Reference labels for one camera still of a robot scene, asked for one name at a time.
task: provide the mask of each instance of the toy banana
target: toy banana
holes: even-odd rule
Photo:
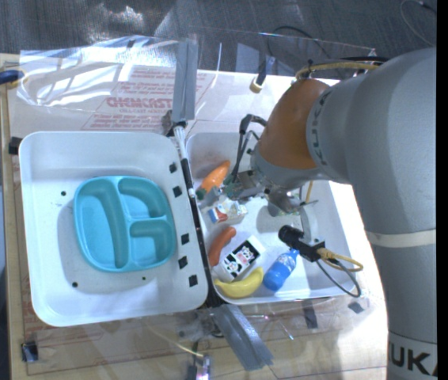
[[[220,287],[222,292],[230,298],[244,298],[256,291],[263,282],[264,271],[262,267],[254,269],[243,280],[224,283],[219,279],[214,280],[215,286]]]

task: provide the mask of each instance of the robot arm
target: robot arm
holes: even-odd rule
[[[436,378],[434,48],[329,87],[297,80],[251,157],[253,183],[283,211],[313,179],[351,184],[388,313],[388,379]]]

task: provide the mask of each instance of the toy blue bottle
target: toy blue bottle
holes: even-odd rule
[[[284,285],[286,279],[296,268],[296,257],[299,253],[297,249],[291,249],[277,258],[263,278],[263,285],[268,290],[277,291]]]

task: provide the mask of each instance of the blue divided tray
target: blue divided tray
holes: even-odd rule
[[[74,194],[74,224],[84,258],[105,272],[155,268],[177,247],[168,199],[143,177],[84,181]]]

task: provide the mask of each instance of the black cable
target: black cable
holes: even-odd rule
[[[302,29],[293,27],[291,25],[280,25],[279,27],[275,28],[271,33],[275,34],[277,31],[280,31],[281,29],[289,29],[291,31],[295,31],[298,32],[300,34],[302,34],[303,36],[306,36],[307,38],[310,38],[311,40],[313,40],[313,42],[323,51],[323,53],[326,55],[326,57],[328,59],[330,59],[329,53],[321,46],[321,44],[319,44],[319,42],[313,38],[313,36],[311,36],[309,33],[303,31]],[[268,38],[266,40],[266,45],[268,47],[268,53],[270,54],[270,56],[273,56],[273,53],[271,52],[271,46],[270,46],[270,39]]]
[[[429,6],[427,3],[425,2],[420,2],[421,7],[424,7],[425,9],[430,10],[433,14],[437,15],[437,10],[434,9],[433,7]]]
[[[238,156],[237,156],[237,164],[235,165],[233,169],[233,181],[235,180],[235,177],[238,173],[238,167],[240,166],[241,159],[243,158],[243,154],[245,152],[245,149],[247,148],[247,144],[249,143],[250,137],[252,135],[252,132],[247,132],[247,135],[245,136],[245,139],[243,140],[243,144],[238,149]]]
[[[351,272],[349,272],[349,270],[340,263],[339,260],[337,259],[330,259],[330,262],[332,262],[333,264],[337,264],[339,267],[342,268],[342,270],[344,270],[344,272],[347,273],[347,275],[349,276],[349,278],[352,280],[352,282],[354,283],[354,285],[356,286],[356,289],[358,290],[358,294],[352,294],[350,291],[345,290],[342,286],[340,286],[335,279],[333,279],[329,273],[327,271],[325,271],[323,269],[323,267],[321,266],[321,264],[319,263],[319,260],[316,260],[317,266],[319,266],[319,268],[321,268],[321,270],[323,271],[323,273],[328,277],[328,279],[330,279],[339,289],[341,289],[343,292],[347,293],[348,295],[352,296],[352,297],[356,297],[358,298],[359,296],[361,296],[361,287],[359,286],[358,282],[356,281],[356,278],[352,276]]]
[[[340,60],[350,60],[352,62],[385,63],[389,61],[389,58],[384,58],[383,56],[348,56],[347,58],[340,58]]]
[[[253,114],[247,114],[243,119],[241,119],[241,121],[240,121],[240,138],[238,140],[238,150],[237,150],[237,161],[236,161],[236,164],[234,165],[233,171],[231,172],[231,177],[233,178],[232,182],[234,182],[237,178],[238,169],[240,167],[241,157],[243,156],[243,153],[245,152],[245,148],[247,147],[247,142],[250,139],[250,137],[248,137],[244,143],[244,135],[247,133],[250,123],[258,123],[258,124],[261,124],[263,127],[266,127],[267,121],[264,118],[259,117],[259,116],[254,116]]]

